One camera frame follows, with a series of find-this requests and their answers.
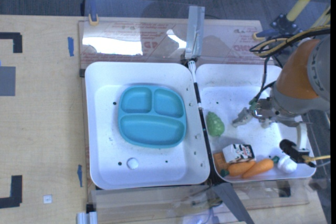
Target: light wood surface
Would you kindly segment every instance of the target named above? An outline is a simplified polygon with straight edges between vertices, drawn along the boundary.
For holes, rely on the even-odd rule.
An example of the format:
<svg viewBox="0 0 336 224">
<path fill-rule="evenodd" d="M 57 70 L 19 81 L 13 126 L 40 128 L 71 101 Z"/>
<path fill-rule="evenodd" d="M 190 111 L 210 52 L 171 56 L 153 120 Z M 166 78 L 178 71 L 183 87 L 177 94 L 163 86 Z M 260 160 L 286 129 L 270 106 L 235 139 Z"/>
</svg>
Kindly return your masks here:
<svg viewBox="0 0 336 224">
<path fill-rule="evenodd" d="M 23 35 L 22 54 L 13 53 L 11 40 L 0 40 L 1 65 L 16 67 L 16 95 L 0 97 L 0 198 L 10 195 L 12 175 L 23 176 L 23 202 L 0 209 L 0 223 L 76 223 L 76 214 L 86 210 L 80 20 L 0 15 L 1 32 Z M 68 37 L 74 40 L 73 57 Z M 52 195 L 51 204 L 43 203 L 44 195 Z M 307 197 L 304 205 L 249 213 L 255 223 L 326 223 L 317 193 L 307 190 Z M 230 215 L 223 221 L 235 220 Z"/>
</svg>

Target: small carton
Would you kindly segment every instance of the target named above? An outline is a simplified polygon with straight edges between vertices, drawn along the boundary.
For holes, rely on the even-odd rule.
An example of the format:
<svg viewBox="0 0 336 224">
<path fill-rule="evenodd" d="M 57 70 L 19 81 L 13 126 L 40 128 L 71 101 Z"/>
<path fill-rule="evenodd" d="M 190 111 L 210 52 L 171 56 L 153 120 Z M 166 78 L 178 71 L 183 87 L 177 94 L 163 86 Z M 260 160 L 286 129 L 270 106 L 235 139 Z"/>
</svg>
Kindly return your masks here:
<svg viewBox="0 0 336 224">
<path fill-rule="evenodd" d="M 251 145 L 232 144 L 223 148 L 223 154 L 227 163 L 255 161 Z"/>
</svg>

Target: gray square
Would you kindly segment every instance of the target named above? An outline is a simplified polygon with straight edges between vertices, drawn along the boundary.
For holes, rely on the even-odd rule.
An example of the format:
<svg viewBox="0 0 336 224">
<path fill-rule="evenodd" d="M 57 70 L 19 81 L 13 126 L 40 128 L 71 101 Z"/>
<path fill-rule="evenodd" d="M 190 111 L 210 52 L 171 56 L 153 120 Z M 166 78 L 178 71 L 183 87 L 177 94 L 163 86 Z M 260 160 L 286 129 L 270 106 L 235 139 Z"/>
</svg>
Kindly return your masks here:
<svg viewBox="0 0 336 224">
<path fill-rule="evenodd" d="M 0 67 L 0 96 L 15 96 L 15 67 Z"/>
</svg>

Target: green toy vegetable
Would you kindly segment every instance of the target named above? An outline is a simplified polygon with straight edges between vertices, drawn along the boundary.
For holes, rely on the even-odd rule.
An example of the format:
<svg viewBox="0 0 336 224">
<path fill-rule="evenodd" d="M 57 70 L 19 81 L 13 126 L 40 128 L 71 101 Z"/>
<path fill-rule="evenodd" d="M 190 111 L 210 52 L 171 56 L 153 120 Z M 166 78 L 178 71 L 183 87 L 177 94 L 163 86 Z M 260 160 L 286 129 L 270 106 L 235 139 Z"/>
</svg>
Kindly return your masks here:
<svg viewBox="0 0 336 224">
<path fill-rule="evenodd" d="M 211 136 L 221 136 L 221 134 L 224 133 L 224 123 L 214 112 L 208 112 L 206 116 L 206 126 L 208 134 Z"/>
</svg>

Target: white tray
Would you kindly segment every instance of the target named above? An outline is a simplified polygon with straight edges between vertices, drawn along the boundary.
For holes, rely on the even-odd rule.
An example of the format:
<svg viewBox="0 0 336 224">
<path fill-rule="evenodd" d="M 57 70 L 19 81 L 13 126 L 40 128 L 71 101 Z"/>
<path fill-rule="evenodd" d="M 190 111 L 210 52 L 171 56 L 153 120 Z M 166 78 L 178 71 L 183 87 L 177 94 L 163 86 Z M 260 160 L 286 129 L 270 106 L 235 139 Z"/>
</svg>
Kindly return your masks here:
<svg viewBox="0 0 336 224">
<path fill-rule="evenodd" d="M 275 81 L 281 69 L 276 66 L 267 67 L 266 84 Z M 282 156 L 279 143 L 289 139 L 296 143 L 297 131 L 281 123 L 273 123 L 269 128 L 262 128 L 257 119 L 252 119 L 246 125 L 232 126 L 232 120 L 238 117 L 243 107 L 259 92 L 261 78 L 264 72 L 262 65 L 201 65 L 196 71 L 204 117 L 208 111 L 215 112 L 225 124 L 225 132 L 221 137 L 209 136 L 213 153 L 220 152 L 230 144 L 250 144 L 257 161 L 269 156 Z M 264 91 L 261 98 L 269 96 Z M 307 140 L 306 148 L 311 149 Z M 248 182 L 275 179 L 306 178 L 312 176 L 316 168 L 299 164 L 294 173 L 286 174 L 277 168 L 249 179 L 226 176 L 227 182 Z"/>
<path fill-rule="evenodd" d="M 192 185 L 207 180 L 210 167 L 191 73 L 176 63 L 95 62 L 85 72 L 90 174 L 102 189 Z M 136 84 L 176 91 L 187 127 L 173 148 L 148 148 L 125 141 L 118 128 L 122 92 Z"/>
</svg>

